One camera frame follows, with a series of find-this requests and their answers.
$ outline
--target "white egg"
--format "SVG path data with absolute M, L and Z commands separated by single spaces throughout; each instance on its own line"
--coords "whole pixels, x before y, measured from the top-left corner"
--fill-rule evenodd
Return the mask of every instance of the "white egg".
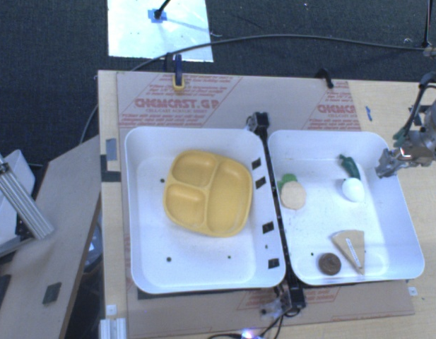
M 364 186 L 362 185 L 362 182 L 357 178 L 348 178 L 343 181 L 342 191 L 345 197 L 352 202 L 364 201 Z

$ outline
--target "dark floor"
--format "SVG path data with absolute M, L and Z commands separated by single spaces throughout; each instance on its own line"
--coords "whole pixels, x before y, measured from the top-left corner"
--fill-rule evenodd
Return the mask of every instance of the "dark floor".
M 428 0 L 206 0 L 222 37 L 295 33 L 419 47 Z M 429 41 L 436 46 L 436 0 Z M 419 81 L 436 61 L 418 51 L 319 40 L 257 40 L 213 48 L 188 73 Z M 74 148 L 97 104 L 100 69 L 143 59 L 107 55 L 107 0 L 0 0 L 0 151 L 45 163 Z M 160 71 L 161 63 L 147 70 Z M 96 118 L 87 137 L 98 132 Z

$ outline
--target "yellow divided plate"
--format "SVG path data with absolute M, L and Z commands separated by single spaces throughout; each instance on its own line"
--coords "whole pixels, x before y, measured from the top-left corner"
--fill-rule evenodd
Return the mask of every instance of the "yellow divided plate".
M 246 224 L 251 200 L 252 176 L 245 166 L 222 155 L 188 150 L 170 168 L 163 205 L 178 225 L 229 237 Z

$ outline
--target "protective paper film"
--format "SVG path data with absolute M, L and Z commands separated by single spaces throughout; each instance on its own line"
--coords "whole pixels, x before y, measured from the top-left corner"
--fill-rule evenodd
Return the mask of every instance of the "protective paper film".
M 205 0 L 171 0 L 161 19 L 154 10 L 165 0 L 107 0 L 112 57 L 155 58 L 210 42 Z M 182 53 L 183 60 L 211 61 L 211 47 Z

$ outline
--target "toy pizza slice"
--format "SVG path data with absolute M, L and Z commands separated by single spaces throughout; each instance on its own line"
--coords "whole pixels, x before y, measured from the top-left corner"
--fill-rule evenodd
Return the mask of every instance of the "toy pizza slice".
M 340 249 L 348 261 L 351 262 L 357 272 L 359 272 L 361 275 L 364 275 L 364 232 L 359 230 L 346 230 L 336 233 L 331 240 Z

